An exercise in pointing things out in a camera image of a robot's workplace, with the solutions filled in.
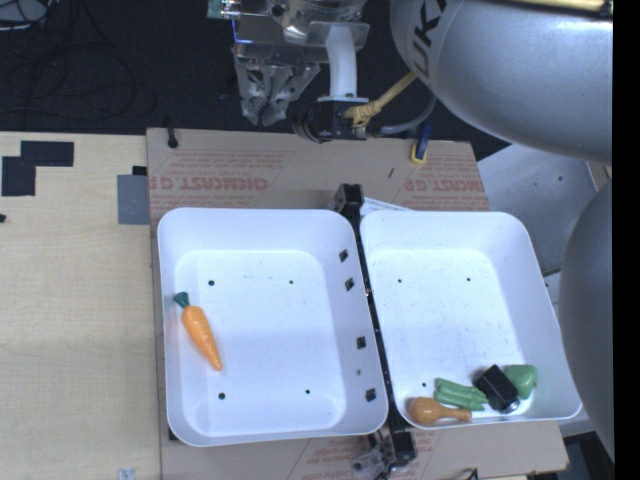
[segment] orange carrot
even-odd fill
[[[218,346],[213,338],[207,316],[204,314],[202,308],[192,306],[189,303],[189,295],[186,292],[180,292],[173,300],[183,308],[182,324],[187,330],[191,340],[216,370],[222,370],[222,361],[220,360]]]

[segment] brown toy drumstick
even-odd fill
[[[462,421],[471,419],[471,411],[458,407],[446,407],[433,398],[414,398],[409,405],[409,414],[421,425],[435,423],[442,418],[456,418]]]

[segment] white tray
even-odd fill
[[[508,415],[470,422],[567,419],[582,406],[556,315],[524,225],[501,212],[366,215],[360,226],[394,398],[432,397],[442,377],[470,386],[493,364],[537,367],[537,387]]]
[[[533,364],[533,394],[509,415],[564,419],[580,398],[520,221],[498,212],[376,210],[361,223],[392,389],[407,403],[437,377],[470,385],[492,364]],[[180,208],[158,227],[167,416],[193,446],[367,434],[388,399],[351,224],[330,210]],[[173,296],[209,319],[215,371]]]
[[[352,227],[329,210],[180,208],[158,226],[169,425],[212,446],[366,434],[388,401]],[[173,296],[203,308],[214,370]]]

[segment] black floor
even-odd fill
[[[207,18],[208,0],[39,1],[44,21],[13,30],[0,21],[0,130],[144,134],[170,116],[175,128],[291,132],[284,120],[265,129],[242,116],[232,25]],[[364,9],[370,31],[358,54],[358,91],[370,99],[408,71],[388,7],[370,0]],[[289,114],[328,89],[325,65]],[[418,115],[426,95],[415,81],[385,107],[383,124]],[[440,103],[430,122],[432,139],[467,141],[477,160],[507,145]]]

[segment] cardboard sheet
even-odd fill
[[[471,145],[431,141],[423,165],[412,142],[375,139],[316,144],[295,135],[175,130],[147,131],[156,345],[163,477],[316,480],[357,478],[350,460],[368,450],[362,436],[298,439],[195,448],[170,439],[164,396],[162,308],[156,229],[183,206],[327,208],[342,183],[365,197],[414,210],[481,210],[489,204]],[[478,468],[481,478],[560,471],[568,458],[556,422],[414,430],[418,457],[392,478],[455,479]]]

